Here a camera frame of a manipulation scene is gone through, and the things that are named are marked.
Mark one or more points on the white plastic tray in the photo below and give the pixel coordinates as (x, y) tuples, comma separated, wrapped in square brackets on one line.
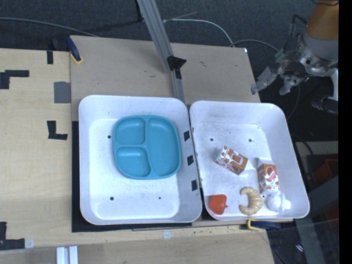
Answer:
[(233, 114), (137, 202)]

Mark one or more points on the black cylinder on white bracket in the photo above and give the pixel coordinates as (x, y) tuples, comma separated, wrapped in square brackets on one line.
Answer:
[(325, 103)]

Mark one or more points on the blue divided plate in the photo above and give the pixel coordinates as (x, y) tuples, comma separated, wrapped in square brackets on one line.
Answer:
[(162, 147)]

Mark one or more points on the red toy pepper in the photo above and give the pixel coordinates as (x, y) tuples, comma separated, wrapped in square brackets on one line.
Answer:
[(217, 203)]

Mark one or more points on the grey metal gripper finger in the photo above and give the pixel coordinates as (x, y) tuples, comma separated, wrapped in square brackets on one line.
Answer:
[(264, 78), (290, 83)]

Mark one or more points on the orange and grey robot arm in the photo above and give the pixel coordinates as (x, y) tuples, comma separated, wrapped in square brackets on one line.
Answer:
[(323, 23)]

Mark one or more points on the tan toy croissant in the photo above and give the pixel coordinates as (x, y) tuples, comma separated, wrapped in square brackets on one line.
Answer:
[(254, 201)]

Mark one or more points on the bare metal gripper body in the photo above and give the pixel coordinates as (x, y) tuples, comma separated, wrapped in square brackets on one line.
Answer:
[(295, 68)]

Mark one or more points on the brown and white carton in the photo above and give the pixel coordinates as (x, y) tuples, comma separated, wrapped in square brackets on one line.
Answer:
[(232, 159), (267, 176)]

